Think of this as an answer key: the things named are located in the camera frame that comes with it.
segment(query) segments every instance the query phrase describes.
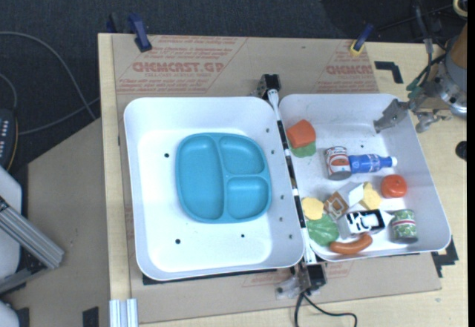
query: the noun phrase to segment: tin can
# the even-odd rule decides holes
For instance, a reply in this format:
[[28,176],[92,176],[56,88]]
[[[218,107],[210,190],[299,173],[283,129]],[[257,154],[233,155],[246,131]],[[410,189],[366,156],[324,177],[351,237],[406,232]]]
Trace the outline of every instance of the tin can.
[[391,227],[393,228],[394,241],[401,243],[416,242],[418,237],[414,211],[398,210],[393,215]]
[[343,146],[333,146],[325,151],[328,178],[341,181],[351,176],[350,161],[347,149]]

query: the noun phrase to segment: black floor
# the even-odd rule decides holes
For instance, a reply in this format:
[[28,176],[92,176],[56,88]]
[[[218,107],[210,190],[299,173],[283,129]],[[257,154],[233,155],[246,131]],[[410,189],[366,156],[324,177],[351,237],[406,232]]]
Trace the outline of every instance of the black floor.
[[[427,11],[441,9],[431,16],[441,42],[459,33],[465,22],[450,8],[452,0],[422,2]],[[96,39],[107,31],[112,12],[124,21],[139,13],[153,34],[352,39],[370,22],[376,26],[370,41],[420,42],[417,24],[403,22],[413,16],[412,5],[413,0],[0,0],[0,73],[16,89],[21,133],[12,171],[92,122],[83,110],[55,123],[82,107],[76,86],[87,102],[99,98]],[[10,86],[0,78],[0,108],[13,103]],[[99,117],[99,103],[91,107]]]

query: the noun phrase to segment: blue bottle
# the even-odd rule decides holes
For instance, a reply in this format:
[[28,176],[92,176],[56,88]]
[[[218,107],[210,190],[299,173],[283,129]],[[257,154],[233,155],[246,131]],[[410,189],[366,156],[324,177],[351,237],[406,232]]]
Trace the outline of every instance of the blue bottle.
[[377,154],[362,154],[361,156],[348,156],[351,173],[374,173],[382,168],[396,166],[398,160],[395,157],[381,157]]

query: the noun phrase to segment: table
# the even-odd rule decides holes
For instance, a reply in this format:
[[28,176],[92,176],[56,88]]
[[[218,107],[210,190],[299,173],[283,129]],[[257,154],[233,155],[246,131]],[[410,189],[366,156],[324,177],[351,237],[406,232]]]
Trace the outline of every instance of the table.
[[[120,148],[117,144],[121,115],[118,114],[117,84],[114,71],[117,70],[118,63],[117,57],[114,60],[114,51],[117,54],[117,44],[114,46],[114,41],[132,38],[133,36],[111,34],[99,34],[98,36],[109,280],[112,300],[127,300],[132,296],[122,187],[122,163]],[[260,61],[271,62],[272,59],[269,57],[273,57],[276,51],[278,53],[278,49],[283,46],[296,47],[299,45],[301,48],[300,50],[290,48],[286,51],[286,58],[292,62],[296,73],[300,67],[308,65],[303,57],[315,57],[315,52],[321,53],[321,58],[322,60],[326,59],[326,63],[334,59],[334,51],[325,51],[325,47],[335,43],[335,40],[246,39],[246,43],[251,44],[255,49],[249,53],[249,56],[254,59],[250,65],[253,69],[256,69]],[[304,48],[311,51],[302,56]],[[409,83],[426,65],[427,57],[424,45],[366,43],[366,50],[380,92],[391,93],[400,99],[405,99],[407,96],[405,85],[396,85],[393,77],[387,71],[376,70],[374,61],[395,62],[399,66],[404,82]],[[256,70],[260,72],[259,70],[265,70],[265,68],[257,67]],[[252,88],[252,80],[259,79],[260,74],[256,77],[256,72],[253,70],[244,68],[243,71],[245,73],[242,80],[227,82],[227,86],[226,80],[231,79],[226,79],[226,75],[223,74],[220,78],[221,83],[220,81],[213,82],[204,95],[223,96],[226,91],[230,91],[230,83],[234,84],[232,91]],[[308,89],[309,86],[306,83],[308,79],[304,77],[305,75],[301,77],[295,75],[292,77],[292,81],[283,81],[283,89],[289,92]],[[467,167],[466,162],[454,153],[456,144],[462,140],[466,140],[466,121],[461,119],[437,123],[432,125],[428,132],[419,135],[427,164],[452,228],[453,241],[459,255],[456,265],[443,268],[442,289],[428,293],[328,303],[324,305],[326,310],[354,312],[362,326],[380,326],[382,321],[385,326],[404,324],[409,326],[414,324],[418,326],[468,325]],[[323,326],[349,326],[351,324],[350,318],[343,321],[334,320],[314,312],[307,306],[301,309],[300,321],[303,326],[317,325],[318,323]],[[150,327],[187,326],[191,323],[196,326],[292,326],[293,308],[284,307],[265,311],[215,315],[197,318],[193,321],[170,320],[162,323],[147,323],[146,325]]]

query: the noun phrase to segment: blue clamp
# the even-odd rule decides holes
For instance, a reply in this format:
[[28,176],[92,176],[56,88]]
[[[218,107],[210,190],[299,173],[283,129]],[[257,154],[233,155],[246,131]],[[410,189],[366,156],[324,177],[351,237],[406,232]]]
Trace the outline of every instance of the blue clamp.
[[141,52],[151,50],[151,43],[147,38],[142,18],[137,13],[131,13],[127,18],[128,26],[137,35],[135,43]]
[[371,32],[373,32],[373,29],[373,24],[366,24],[364,30],[350,46],[350,53],[352,56],[359,56],[361,54],[363,51],[364,42],[370,36]]

